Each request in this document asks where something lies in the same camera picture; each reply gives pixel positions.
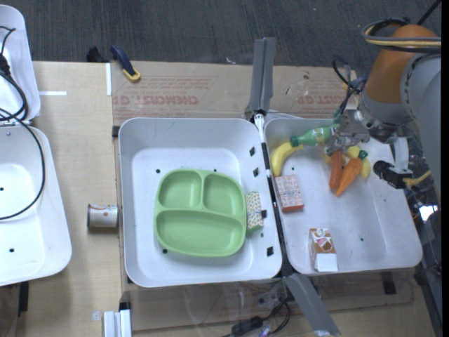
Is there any yellow banana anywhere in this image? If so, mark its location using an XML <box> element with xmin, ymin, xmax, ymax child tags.
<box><xmin>269</xmin><ymin>141</ymin><xmax>304</xmax><ymax>177</ymax></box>

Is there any green plastic bottle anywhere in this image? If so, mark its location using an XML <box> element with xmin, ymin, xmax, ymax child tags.
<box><xmin>289</xmin><ymin>125</ymin><xmax>340</xmax><ymax>148</ymax></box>

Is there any orange and white juice carton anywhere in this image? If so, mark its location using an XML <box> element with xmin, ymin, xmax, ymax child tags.
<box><xmin>307</xmin><ymin>226</ymin><xmax>340</xmax><ymax>273</ymax></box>

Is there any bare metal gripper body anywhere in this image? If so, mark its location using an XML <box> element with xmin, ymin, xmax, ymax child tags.
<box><xmin>330</xmin><ymin>108</ymin><xmax>372</xmax><ymax>148</ymax></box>

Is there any yellow and white patterned carton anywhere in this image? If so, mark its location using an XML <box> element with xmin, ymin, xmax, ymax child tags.
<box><xmin>243</xmin><ymin>190</ymin><xmax>265</xmax><ymax>232</ymax></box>

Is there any black cylinder on white bracket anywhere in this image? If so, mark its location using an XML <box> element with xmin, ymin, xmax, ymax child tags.
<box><xmin>372</xmin><ymin>136</ymin><xmax>414</xmax><ymax>190</ymax></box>

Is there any orange and white patterned carton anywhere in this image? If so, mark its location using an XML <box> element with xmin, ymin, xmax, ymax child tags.
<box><xmin>273</xmin><ymin>173</ymin><xmax>305</xmax><ymax>213</ymax></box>

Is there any green divided plate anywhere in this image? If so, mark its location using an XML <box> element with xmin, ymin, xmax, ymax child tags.
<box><xmin>152</xmin><ymin>168</ymin><xmax>248</xmax><ymax>258</ymax></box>

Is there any black block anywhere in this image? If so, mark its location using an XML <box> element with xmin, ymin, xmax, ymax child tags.
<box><xmin>230</xmin><ymin>315</ymin><xmax>264</xmax><ymax>337</ymax></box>

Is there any orange carrot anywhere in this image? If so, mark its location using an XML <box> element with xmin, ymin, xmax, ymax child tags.
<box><xmin>334</xmin><ymin>149</ymin><xmax>369</xmax><ymax>198</ymax></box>

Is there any white plastic tray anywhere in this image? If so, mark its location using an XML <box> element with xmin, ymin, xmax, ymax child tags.
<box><xmin>262</xmin><ymin>117</ymin><xmax>424</xmax><ymax>277</ymax></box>
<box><xmin>117</xmin><ymin>117</ymin><xmax>283</xmax><ymax>289</ymax></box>
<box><xmin>0</xmin><ymin>124</ymin><xmax>73</xmax><ymax>288</ymax></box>
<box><xmin>0</xmin><ymin>4</ymin><xmax>42</xmax><ymax>127</ymax></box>

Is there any white and orange can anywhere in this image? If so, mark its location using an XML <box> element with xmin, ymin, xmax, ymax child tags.
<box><xmin>86</xmin><ymin>203</ymin><xmax>120</xmax><ymax>229</ymax></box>

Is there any black cable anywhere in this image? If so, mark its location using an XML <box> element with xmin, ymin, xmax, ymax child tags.
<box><xmin>0</xmin><ymin>26</ymin><xmax>47</xmax><ymax>222</ymax></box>

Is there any brown cardboard board red print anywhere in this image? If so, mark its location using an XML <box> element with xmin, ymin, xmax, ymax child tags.
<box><xmin>109</xmin><ymin>59</ymin><xmax>415</xmax><ymax>332</ymax></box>

